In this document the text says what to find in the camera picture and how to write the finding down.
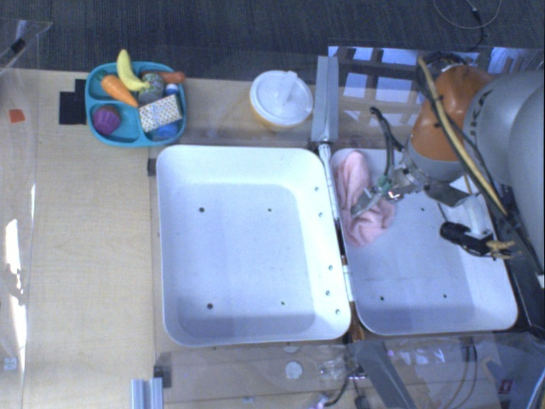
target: pink towel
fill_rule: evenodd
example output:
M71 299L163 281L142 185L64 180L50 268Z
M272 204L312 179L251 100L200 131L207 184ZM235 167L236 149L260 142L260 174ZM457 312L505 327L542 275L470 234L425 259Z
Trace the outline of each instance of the pink towel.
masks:
M348 154L335 171L335 183L344 236L350 245L363 247L370 244L390 227L395 206L385 199L357 218L350 215L350 208L370 185L369 169L362 153L353 151Z

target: yellow banana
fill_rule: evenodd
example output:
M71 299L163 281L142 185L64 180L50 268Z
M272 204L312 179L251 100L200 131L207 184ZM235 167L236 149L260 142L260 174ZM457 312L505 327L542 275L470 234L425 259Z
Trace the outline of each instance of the yellow banana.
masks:
M144 82L136 77L129 52L122 49L118 55L118 76L130 91L142 91L150 87L149 82Z

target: table top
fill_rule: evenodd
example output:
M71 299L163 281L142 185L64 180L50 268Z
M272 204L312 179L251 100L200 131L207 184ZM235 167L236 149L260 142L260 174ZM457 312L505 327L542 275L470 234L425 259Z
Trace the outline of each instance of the table top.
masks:
M370 106L382 109L398 139L408 137L422 103L414 81L422 53L330 50L341 68L335 150L383 147ZM535 55L507 49L465 54L492 72L524 69ZM0 406L127 407L130 380L151 378L153 367L165 362L181 372L165 390L169 407L297 407L320 390L339 389L341 378L323 374L327 362L343 357L338 342L192 350L168 339L158 306L157 195L149 175L160 149L110 147L86 126L60 125L60 92L73 92L75 80L86 75L14 69L0 76L0 152L8 166L0 176L8 190L0 208L20 245L16 266L6 228ZM307 82L314 93L315 81ZM252 117L250 85L189 78L179 143L306 147L312 121L283 133L265 129ZM6 121L14 109L26 121ZM296 380L285 370L293 360L304 371ZM427 403L429 388L411 374L405 382ZM373 407L381 407L369 381L362 386ZM483 395L493 390L485 379L479 387ZM349 396L339 407L353 406L353 392Z

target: blue tray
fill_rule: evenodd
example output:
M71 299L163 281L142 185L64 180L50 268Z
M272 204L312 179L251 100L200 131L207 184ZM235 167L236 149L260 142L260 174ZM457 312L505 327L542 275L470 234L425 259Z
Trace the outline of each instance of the blue tray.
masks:
M162 64L156 64L153 62L133 62L133 71L135 74L140 74L142 71L161 71L172 72L172 68ZM181 105L181 120L176 121L178 131L176 134L165 140L154 141L150 133L144 132L140 122L140 115L138 108L129 106L121 101L111 98L100 86L100 75L106 72L107 74L118 73L117 65L115 62L111 64L104 64L96 67L87 78L85 84L85 110L87 113L87 123L93 132L93 135L97 139L106 144L118 147L149 147L149 146L163 146L176 141L184 129L186 128L186 96L182 85L178 85L180 93ZM120 126L111 135L102 135L93 126L93 112L101 106L114 106L117 108L119 115L121 116Z

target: dark floor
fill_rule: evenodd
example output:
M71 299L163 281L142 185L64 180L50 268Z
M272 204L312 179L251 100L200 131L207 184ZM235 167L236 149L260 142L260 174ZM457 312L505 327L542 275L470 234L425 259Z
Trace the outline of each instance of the dark floor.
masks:
M482 21L499 0L472 0ZM475 26L462 0L438 0ZM251 77L248 68L296 66L328 46L466 49L479 30L439 17L433 0L0 0L2 17L53 21L41 67L89 71L126 48L194 77ZM543 48L545 0L503 0L485 44Z

